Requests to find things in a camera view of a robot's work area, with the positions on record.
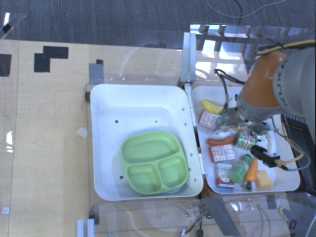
white sticker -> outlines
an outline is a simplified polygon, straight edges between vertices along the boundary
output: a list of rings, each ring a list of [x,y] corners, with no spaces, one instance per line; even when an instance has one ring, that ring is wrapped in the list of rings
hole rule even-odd
[[[2,207],[2,214],[9,214],[10,213],[10,207]]]
[[[80,127],[77,131],[77,134],[79,134],[83,138],[86,138],[88,136],[88,130],[84,127]]]

sponge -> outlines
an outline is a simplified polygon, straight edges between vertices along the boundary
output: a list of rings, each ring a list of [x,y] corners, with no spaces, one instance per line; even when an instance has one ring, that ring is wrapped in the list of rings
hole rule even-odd
[[[258,170],[256,179],[257,188],[268,188],[271,187],[272,184],[273,182],[271,181],[267,172],[265,170]]]

carrot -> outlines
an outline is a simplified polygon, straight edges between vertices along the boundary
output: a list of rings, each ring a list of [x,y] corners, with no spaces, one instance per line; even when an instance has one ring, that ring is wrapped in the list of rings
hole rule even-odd
[[[225,139],[216,140],[216,139],[207,139],[207,143],[210,146],[222,146],[233,143],[235,138],[233,136],[228,136]]]
[[[254,157],[249,165],[248,171],[245,174],[244,180],[246,182],[254,182],[257,179],[258,172],[258,158]]]

gray floor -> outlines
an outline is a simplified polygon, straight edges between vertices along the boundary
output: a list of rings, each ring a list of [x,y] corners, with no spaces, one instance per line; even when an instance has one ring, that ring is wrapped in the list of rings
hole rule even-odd
[[[239,16],[232,0],[209,0]],[[243,14],[279,0],[238,0]],[[182,46],[192,23],[237,24],[211,10],[205,0],[0,0],[0,15],[26,13],[8,38],[72,43]],[[241,25],[315,27],[316,0],[288,0],[241,19]]]

white tray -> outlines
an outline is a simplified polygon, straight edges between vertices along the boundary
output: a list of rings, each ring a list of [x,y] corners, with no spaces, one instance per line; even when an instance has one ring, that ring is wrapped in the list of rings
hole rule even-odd
[[[229,107],[235,107],[235,94],[239,94],[241,91],[241,87],[228,87],[228,94],[229,94]],[[201,100],[206,99],[211,101],[212,103],[223,106],[225,102],[225,93],[224,89],[221,86],[197,86],[192,90],[192,99],[193,105],[195,108],[196,119],[198,121],[199,116],[203,111],[203,106],[201,105]],[[275,123],[277,128],[280,128],[281,131],[281,122],[280,122],[280,115],[274,116]],[[272,128],[271,120],[267,121],[267,125],[269,128]],[[219,134],[214,134],[214,132],[204,126],[198,124],[197,127],[198,137],[201,147],[201,153],[203,157],[203,164],[205,169],[205,174],[207,178],[207,182],[212,190],[220,194],[244,194],[249,193],[246,190],[245,183],[242,182],[241,184],[235,184],[235,188],[233,190],[217,188],[216,187],[216,175],[215,175],[215,164],[211,162],[209,152],[208,152],[208,145],[206,140],[208,138],[214,139],[221,139],[226,138],[229,135],[233,135],[230,132],[221,132]],[[289,144],[277,134],[276,137],[276,151],[281,155],[282,160],[289,160],[293,159],[293,152]],[[236,159],[240,159],[244,154],[249,154],[249,150],[245,150],[236,146],[233,146]],[[296,164],[293,162],[288,164],[289,168],[296,168]],[[300,185],[300,176],[298,171],[284,171],[278,167],[268,168],[267,166],[263,165],[261,161],[258,162],[258,169],[259,170],[266,170],[269,177],[273,181],[273,186],[267,189],[259,189],[256,187],[256,184],[253,183],[253,189],[251,193],[269,193],[269,192],[285,192],[285,191],[294,191]]]
[[[175,86],[100,84],[91,92],[94,186],[105,200],[193,197],[203,179],[186,93]],[[180,141],[189,166],[189,178],[176,190],[138,194],[124,176],[119,149],[128,136],[166,130]]]

